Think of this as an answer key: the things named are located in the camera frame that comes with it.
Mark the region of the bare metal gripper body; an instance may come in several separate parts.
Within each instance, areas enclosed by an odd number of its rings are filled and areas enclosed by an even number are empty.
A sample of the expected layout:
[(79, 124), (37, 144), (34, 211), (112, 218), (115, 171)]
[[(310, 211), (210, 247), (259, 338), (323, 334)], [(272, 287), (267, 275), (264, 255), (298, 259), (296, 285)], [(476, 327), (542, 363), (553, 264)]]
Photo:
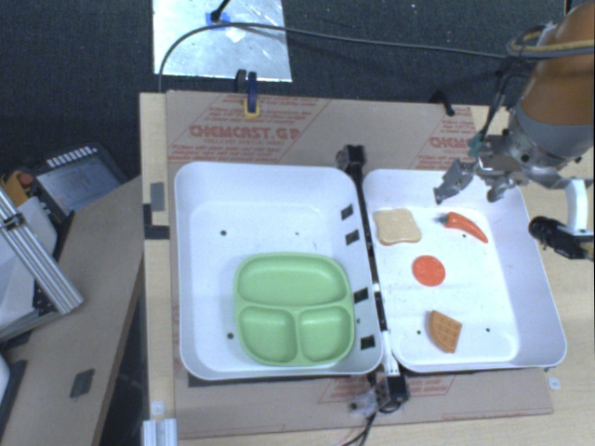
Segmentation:
[(523, 133), (486, 136), (477, 161), (476, 174), (493, 186), (534, 182), (544, 188), (565, 188), (571, 182), (559, 173), (569, 159), (541, 150)]

